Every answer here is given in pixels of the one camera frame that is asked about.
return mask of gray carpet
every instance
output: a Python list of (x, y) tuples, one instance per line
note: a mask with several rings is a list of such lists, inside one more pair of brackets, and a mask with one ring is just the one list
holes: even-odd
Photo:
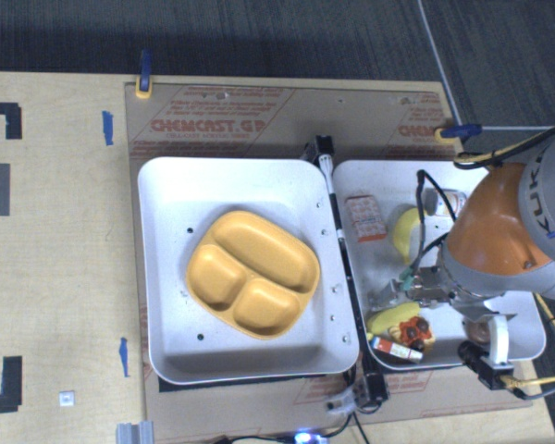
[[(462, 122), (555, 124), (555, 0), (422, 2)], [(143, 48), (156, 74), (441, 80), (417, 0), (0, 0), (0, 70), (135, 73)]]

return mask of yellow foam insert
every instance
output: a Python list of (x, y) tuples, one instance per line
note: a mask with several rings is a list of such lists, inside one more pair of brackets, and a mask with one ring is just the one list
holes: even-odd
[(320, 266), (302, 241), (246, 211), (221, 216), (187, 266), (191, 296), (207, 311), (258, 339), (285, 334), (315, 294)]

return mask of blue tape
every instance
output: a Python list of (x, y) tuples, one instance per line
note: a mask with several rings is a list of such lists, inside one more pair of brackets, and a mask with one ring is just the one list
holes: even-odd
[(127, 378), (130, 375), (128, 373), (128, 340), (125, 337), (122, 337), (119, 343), (119, 357), (121, 357), (123, 365), (123, 376)]
[(147, 93), (150, 88), (150, 74), (152, 73), (152, 51), (142, 49), (140, 57), (140, 90)]
[(103, 134), (105, 135), (105, 144), (110, 146), (113, 144), (113, 115), (106, 110), (103, 111)]
[(440, 132), (442, 138), (463, 138), (463, 137), (474, 137), (480, 135), (483, 131), (481, 125), (475, 123), (468, 123), (466, 125), (456, 125), (444, 129)]

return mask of small box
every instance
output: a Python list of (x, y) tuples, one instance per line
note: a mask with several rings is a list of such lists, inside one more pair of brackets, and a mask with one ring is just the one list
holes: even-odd
[(359, 242), (379, 241), (387, 237), (387, 226), (374, 196), (349, 197), (345, 205)]

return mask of black tape marking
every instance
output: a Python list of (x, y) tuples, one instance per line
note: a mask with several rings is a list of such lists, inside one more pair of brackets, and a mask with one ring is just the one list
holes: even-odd
[(21, 140), (22, 126), (20, 123), (20, 107), (14, 102), (0, 102), (0, 115), (6, 118), (6, 139)]
[(13, 413), (22, 404), (22, 357), (2, 359), (0, 413)]

